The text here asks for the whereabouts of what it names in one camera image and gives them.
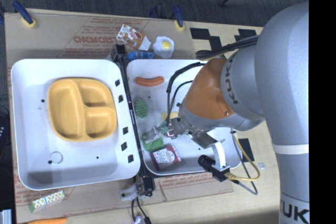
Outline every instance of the yellow clamp pad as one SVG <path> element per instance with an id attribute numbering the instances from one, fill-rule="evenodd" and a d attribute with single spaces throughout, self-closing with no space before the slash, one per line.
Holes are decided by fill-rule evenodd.
<path id="1" fill-rule="evenodd" d="M 23 18 L 21 18 L 21 21 L 29 28 L 33 28 L 36 25 L 36 21 L 32 18 L 33 22 L 30 24 L 29 22 L 27 22 L 26 20 L 24 20 Z"/>
<path id="2" fill-rule="evenodd" d="M 184 24 L 183 24 L 182 27 L 179 26 L 177 20 L 175 20 L 174 24 L 175 24 L 175 27 L 176 27 L 178 30 L 182 31 L 182 30 L 184 29 Z"/>

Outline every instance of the divided yellow plate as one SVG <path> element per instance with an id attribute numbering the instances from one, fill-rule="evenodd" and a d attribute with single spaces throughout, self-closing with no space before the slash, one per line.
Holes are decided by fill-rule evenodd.
<path id="1" fill-rule="evenodd" d="M 66 141 L 92 141 L 111 135 L 117 112 L 110 89 L 87 78 L 55 81 L 48 92 L 52 129 Z"/>

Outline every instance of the cardboard surface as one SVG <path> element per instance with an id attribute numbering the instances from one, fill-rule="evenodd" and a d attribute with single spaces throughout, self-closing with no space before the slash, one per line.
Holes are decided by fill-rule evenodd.
<path id="1" fill-rule="evenodd" d="M 240 30 L 249 29 L 255 31 L 257 35 L 262 30 L 260 27 L 184 22 L 185 29 L 179 31 L 172 20 L 36 9 L 28 9 L 28 11 L 37 22 L 34 28 L 26 27 L 20 21 L 19 14 L 5 15 L 11 113 L 13 113 L 13 106 L 10 70 L 15 62 L 25 58 L 104 59 L 114 49 L 115 44 L 119 43 L 116 36 L 122 24 L 127 24 L 144 33 L 151 43 L 155 41 L 157 36 L 172 38 L 175 42 L 174 59 L 194 59 L 195 51 L 210 49 L 210 40 L 192 38 L 190 28 L 208 29 L 211 37 L 218 37 L 217 40 L 220 40 L 222 45 L 233 43 L 237 38 L 239 39 Z M 233 217 L 234 214 L 240 214 L 240 210 L 243 210 L 245 215 L 254 214 L 256 211 L 276 211 L 279 201 L 279 175 L 266 125 L 261 124 L 253 130 L 239 133 L 238 136 L 239 138 L 242 136 L 249 138 L 256 162 L 263 163 L 266 167 L 265 170 L 261 170 L 261 179 L 256 183 L 260 189 L 259 196 L 253 196 L 240 187 L 232 186 L 228 180 L 220 183 L 213 179 L 209 173 L 156 178 L 156 190 L 153 192 L 153 196 L 141 198 L 141 203 L 153 216 L 153 218 L 151 217 L 152 221 L 155 220 L 155 223 L 202 223 L 199 221 L 203 220 L 204 223 L 211 207 L 218 208 L 216 212 L 210 210 L 213 214 L 212 219 L 227 219 Z M 15 141 L 13 129 L 12 140 Z M 111 218 L 114 219 L 113 223 L 131 223 L 131 202 L 121 201 L 119 190 L 131 186 L 132 179 L 64 188 L 62 190 L 65 198 L 61 203 L 32 214 L 29 212 L 29 204 L 34 199 L 56 192 L 57 189 L 32 191 L 20 182 L 15 143 L 13 143 L 13 162 L 18 223 L 62 216 L 73 216 L 69 218 L 70 224 L 110 223 Z M 245 174 L 241 165 L 234 172 Z M 226 198 L 229 199 L 229 203 L 219 204 L 219 199 L 224 201 Z M 196 215 L 201 214 L 202 217 L 186 214 L 181 218 L 181 214 L 184 214 L 183 210 L 181 211 L 184 199 L 192 200 L 195 206 L 190 212 L 196 212 Z M 167 206 L 176 213 L 174 214 L 170 210 L 165 211 L 164 208 Z"/>

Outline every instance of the yellow cable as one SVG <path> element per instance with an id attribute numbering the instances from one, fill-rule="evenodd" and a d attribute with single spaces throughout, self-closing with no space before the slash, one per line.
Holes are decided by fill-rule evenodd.
<path id="1" fill-rule="evenodd" d="M 225 173 L 224 175 L 229 180 L 256 181 L 260 177 L 260 172 L 259 172 L 257 166 L 255 166 L 255 164 L 251 161 L 251 159 L 247 156 L 246 152 L 243 150 L 243 147 L 241 146 L 241 144 L 240 144 L 240 142 L 238 140 L 237 133 L 234 132 L 232 134 L 233 134 L 233 137 L 234 137 L 234 139 L 235 139 L 238 147 L 240 148 L 241 152 L 243 153 L 243 155 L 245 156 L 245 158 L 251 163 L 251 165 L 253 166 L 253 168 L 257 171 L 258 175 L 255 178 L 239 177 L 239 176 L 236 176 L 236 175 L 232 174 L 231 172 Z"/>

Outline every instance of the cardboard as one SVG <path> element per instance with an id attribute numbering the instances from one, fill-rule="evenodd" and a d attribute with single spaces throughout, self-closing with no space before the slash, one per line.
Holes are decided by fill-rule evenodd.
<path id="1" fill-rule="evenodd" d="M 12 89 L 10 71 L 12 65 L 21 59 L 108 58 L 111 52 L 115 49 L 115 45 L 119 43 L 116 36 L 123 24 L 129 25 L 139 32 L 144 33 L 150 42 L 154 42 L 157 36 L 167 36 L 173 39 L 175 43 L 174 59 L 194 59 L 195 51 L 210 49 L 210 41 L 193 38 L 190 28 L 208 29 L 210 35 L 212 37 L 218 37 L 222 45 L 235 42 L 242 29 L 252 29 L 257 35 L 260 34 L 262 30 L 260 27 L 197 22 L 184 22 L 185 29 L 178 30 L 172 20 L 130 18 L 38 9 L 28 9 L 28 11 L 36 20 L 36 26 L 34 28 L 28 28 L 24 25 L 21 22 L 19 14 L 5 14 L 8 86 L 12 126 L 14 126 L 14 119 L 11 101 Z M 274 209 L 278 206 L 279 198 L 279 179 L 275 155 L 271 148 L 270 137 L 266 125 L 261 125 L 260 127 L 245 133 L 253 134 L 254 132 L 259 132 L 259 134 L 255 135 L 254 138 L 252 137 L 250 143 L 256 161 L 260 162 L 261 160 L 266 167 L 265 170 L 261 171 L 261 176 L 263 177 L 266 174 L 267 180 L 270 181 L 266 181 L 265 177 L 262 179 L 264 181 L 262 190 L 264 190 L 270 197 L 262 197 L 259 202 L 255 202 L 252 206 L 252 210 L 254 210 L 256 206 L 258 207 L 265 204 L 265 201 L 268 203 L 268 208 Z M 108 212 L 130 208 L 130 201 L 121 201 L 119 190 L 130 187 L 133 184 L 132 179 L 63 188 L 62 191 L 65 197 L 61 203 L 34 214 L 30 213 L 29 204 L 33 200 L 47 196 L 61 189 L 46 191 L 33 191 L 27 189 L 18 178 L 15 130 L 13 127 L 12 141 L 15 201 L 18 223 L 25 223 L 31 220 L 44 218 L 80 216 L 90 213 L 93 216 L 96 216 L 95 213 L 99 214 L 100 212 L 106 212 L 99 217 L 103 218 L 109 214 Z M 241 166 L 237 168 L 237 173 L 243 172 Z M 141 203 L 143 205 L 162 204 L 165 202 L 174 205 L 175 202 L 180 204 L 179 201 L 184 199 L 195 199 L 197 197 L 212 195 L 230 196 L 229 194 L 234 191 L 231 182 L 226 180 L 225 182 L 220 183 L 213 179 L 209 173 L 156 178 L 155 183 L 156 189 L 153 192 L 153 196 L 141 198 Z M 244 197 L 248 194 L 246 191 L 238 189 L 238 192 L 235 195 L 237 195 L 237 199 L 239 200 L 239 197 Z M 228 206 L 228 208 L 231 208 L 232 212 L 238 210 L 234 205 Z M 83 219 L 86 218 L 73 217 L 69 219 L 69 223 L 80 223 Z M 115 219 L 114 223 L 124 222 Z"/>

